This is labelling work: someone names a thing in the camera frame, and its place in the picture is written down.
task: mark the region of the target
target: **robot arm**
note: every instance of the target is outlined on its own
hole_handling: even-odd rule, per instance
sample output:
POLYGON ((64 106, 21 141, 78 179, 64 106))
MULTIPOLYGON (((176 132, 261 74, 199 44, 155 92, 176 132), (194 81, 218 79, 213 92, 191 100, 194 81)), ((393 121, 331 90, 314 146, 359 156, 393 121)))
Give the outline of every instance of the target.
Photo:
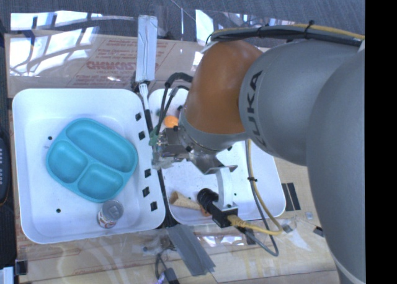
MULTIPOLYGON (((277 30, 295 37, 284 27, 270 32, 277 30)), ((222 166, 219 151, 250 138, 273 156, 307 166, 339 278, 365 283, 365 50, 356 38, 317 33, 265 53, 240 40, 210 47, 172 142, 183 153, 163 155, 184 154, 208 174, 222 166)))

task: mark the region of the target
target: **tin can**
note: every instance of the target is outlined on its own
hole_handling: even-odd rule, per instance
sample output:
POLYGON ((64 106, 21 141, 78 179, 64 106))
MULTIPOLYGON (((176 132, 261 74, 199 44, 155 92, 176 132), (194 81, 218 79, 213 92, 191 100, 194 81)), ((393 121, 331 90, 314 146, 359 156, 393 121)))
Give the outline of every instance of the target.
POLYGON ((113 228, 124 212, 123 205, 117 200, 108 200, 97 214, 99 225, 105 229, 113 228))

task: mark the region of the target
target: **white tray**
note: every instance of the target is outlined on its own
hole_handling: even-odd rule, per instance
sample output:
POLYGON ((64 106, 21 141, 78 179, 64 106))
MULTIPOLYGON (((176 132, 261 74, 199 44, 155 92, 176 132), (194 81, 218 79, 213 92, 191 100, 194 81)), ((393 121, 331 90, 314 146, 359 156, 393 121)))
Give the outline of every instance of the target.
MULTIPOLYGON (((156 112, 160 109, 163 93, 164 90, 159 89, 154 91, 149 97, 149 106, 152 111, 154 126, 158 122, 156 112)), ((187 91, 179 89, 170 105, 168 115, 178 115, 177 108, 185 103, 186 97, 187 91)), ((285 197, 274 158, 263 152, 255 144, 252 144, 251 149, 252 167, 255 178, 258 180, 257 187, 259 193, 269 211, 274 217, 277 217, 285 210, 285 197)), ((248 170, 244 142, 237 142, 230 151, 221 152, 218 155, 218 159, 226 166, 238 165, 237 169, 231 175, 234 190, 233 201, 238 205, 239 217, 244 220, 260 219, 261 216, 252 196, 251 185, 247 180, 248 170)), ((214 192, 218 192, 216 175, 203 175, 191 162, 182 161, 180 163, 174 163, 172 167, 163 169, 163 176, 167 199, 169 199, 173 191, 178 191, 193 200, 197 199, 198 192, 203 188, 209 188, 214 192)), ((181 224, 213 223, 211 217, 203 216, 198 210, 170 205, 170 211, 173 217, 181 224)))
POLYGON ((149 134, 136 94, 120 89, 27 89, 14 97, 12 113, 20 219, 30 240, 72 241, 155 229, 163 222, 163 197, 157 172, 151 169, 149 134), (112 229, 101 228, 96 221, 101 203, 63 187, 45 167, 51 142, 69 122, 81 117, 108 126, 138 151, 135 172, 115 198, 122 203, 124 214, 112 229), (145 134, 142 140, 140 132, 145 134), (145 177, 148 169, 150 176, 145 177), (144 197, 145 188, 149 188, 149 194, 144 197))

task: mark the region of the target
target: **blue plate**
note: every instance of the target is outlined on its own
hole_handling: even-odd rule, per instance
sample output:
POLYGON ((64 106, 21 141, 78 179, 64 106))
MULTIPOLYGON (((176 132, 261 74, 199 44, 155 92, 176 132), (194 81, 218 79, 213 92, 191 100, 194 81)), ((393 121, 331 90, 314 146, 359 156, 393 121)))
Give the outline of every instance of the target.
POLYGON ((57 182, 93 202, 115 198, 137 164, 131 142, 90 118, 69 123, 46 159, 47 171, 57 182))

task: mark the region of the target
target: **table surface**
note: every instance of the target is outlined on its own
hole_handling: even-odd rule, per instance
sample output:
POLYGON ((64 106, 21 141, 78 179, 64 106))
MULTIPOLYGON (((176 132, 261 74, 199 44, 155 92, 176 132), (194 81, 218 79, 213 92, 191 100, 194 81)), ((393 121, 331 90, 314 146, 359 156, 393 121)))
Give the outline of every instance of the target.
MULTIPOLYGON (((156 80, 149 84, 151 92, 162 88, 171 72, 183 71, 194 75, 201 58, 200 50, 216 29, 294 24, 288 20, 257 18, 249 14, 183 9, 178 10, 181 14, 179 22, 172 23, 180 27, 180 34, 175 39, 167 29, 167 15, 172 11, 175 10, 163 9, 158 13, 156 80)), ((5 38, 9 100, 12 101, 23 89, 42 87, 131 90, 137 30, 136 17, 62 10, 12 14, 11 32, 5 38)), ((248 42, 265 50, 284 41, 251 38, 248 42)), ((36 244, 25 236, 20 226, 12 110, 9 111, 9 121, 17 258, 29 264, 29 271, 20 276, 20 282, 64 283, 64 280, 80 283, 95 280, 97 283, 119 283, 134 277, 136 283, 154 283, 156 254, 166 247, 169 240, 167 220, 163 228, 154 230, 56 244, 36 244)), ((275 239, 280 255, 272 257, 262 248, 249 245, 234 228, 220 229, 215 224, 189 226, 216 267, 213 272, 193 277, 178 252, 164 251, 165 263, 174 268, 177 276, 183 278, 183 283, 226 283, 258 278, 282 280, 312 272, 322 272, 323 283, 337 283, 334 262, 326 242, 321 232, 315 232, 319 230, 320 223, 306 168, 279 159, 275 163, 286 197, 290 197, 293 189, 299 199, 299 207, 290 204, 277 218, 286 230, 275 239)), ((257 236, 272 247, 268 236, 257 236)))

